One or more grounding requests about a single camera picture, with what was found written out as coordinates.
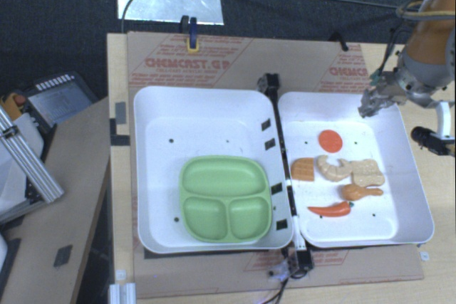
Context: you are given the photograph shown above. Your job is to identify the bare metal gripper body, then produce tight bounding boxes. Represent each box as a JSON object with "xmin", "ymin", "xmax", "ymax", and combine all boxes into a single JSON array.
[{"xmin": 369, "ymin": 71, "xmax": 420, "ymax": 105}]

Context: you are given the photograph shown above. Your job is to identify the beige shrimp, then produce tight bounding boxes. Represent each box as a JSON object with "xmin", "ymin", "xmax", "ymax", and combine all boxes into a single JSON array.
[{"xmin": 316, "ymin": 154, "xmax": 353, "ymax": 183}]

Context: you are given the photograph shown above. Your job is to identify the orange chili pepper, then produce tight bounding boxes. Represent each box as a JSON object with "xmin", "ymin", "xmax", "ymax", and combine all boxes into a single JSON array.
[{"xmin": 306, "ymin": 201, "xmax": 355, "ymax": 218}]

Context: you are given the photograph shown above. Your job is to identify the orange chicken drumstick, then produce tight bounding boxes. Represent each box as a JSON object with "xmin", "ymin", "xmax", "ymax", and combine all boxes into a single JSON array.
[{"xmin": 341, "ymin": 183, "xmax": 384, "ymax": 202}]

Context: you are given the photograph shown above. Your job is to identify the brown cardboard board red print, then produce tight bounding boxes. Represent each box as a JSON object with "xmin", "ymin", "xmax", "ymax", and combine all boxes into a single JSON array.
[{"xmin": 126, "ymin": 31, "xmax": 425, "ymax": 299}]

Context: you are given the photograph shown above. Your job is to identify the black cylinder on white bracket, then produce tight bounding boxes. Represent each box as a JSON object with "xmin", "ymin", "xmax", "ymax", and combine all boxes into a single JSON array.
[{"xmin": 410, "ymin": 100, "xmax": 456, "ymax": 157}]

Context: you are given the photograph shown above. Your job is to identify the orange round slice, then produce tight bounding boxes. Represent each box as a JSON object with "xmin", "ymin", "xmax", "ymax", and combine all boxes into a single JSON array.
[{"xmin": 318, "ymin": 129, "xmax": 343, "ymax": 154}]

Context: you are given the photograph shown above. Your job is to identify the thin black and white rod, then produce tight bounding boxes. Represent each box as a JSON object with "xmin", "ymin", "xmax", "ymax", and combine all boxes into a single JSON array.
[{"xmin": 271, "ymin": 91, "xmax": 306, "ymax": 251}]

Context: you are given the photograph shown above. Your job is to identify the beige toast slice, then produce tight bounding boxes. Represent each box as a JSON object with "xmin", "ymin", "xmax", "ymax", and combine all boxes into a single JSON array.
[{"xmin": 350, "ymin": 159, "xmax": 386, "ymax": 188}]

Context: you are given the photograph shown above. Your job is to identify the green divided plate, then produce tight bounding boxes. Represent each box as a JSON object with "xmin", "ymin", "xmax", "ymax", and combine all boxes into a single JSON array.
[{"xmin": 178, "ymin": 155, "xmax": 273, "ymax": 244}]

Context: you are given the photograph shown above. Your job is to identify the white plastic tray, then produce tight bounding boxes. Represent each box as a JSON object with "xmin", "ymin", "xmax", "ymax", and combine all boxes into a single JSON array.
[
  {"xmin": 133, "ymin": 85, "xmax": 295, "ymax": 254},
  {"xmin": 277, "ymin": 91, "xmax": 435, "ymax": 248}
]

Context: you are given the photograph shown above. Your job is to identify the orange bread slice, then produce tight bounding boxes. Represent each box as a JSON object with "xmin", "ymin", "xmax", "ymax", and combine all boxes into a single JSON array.
[{"xmin": 290, "ymin": 157, "xmax": 316, "ymax": 183}]

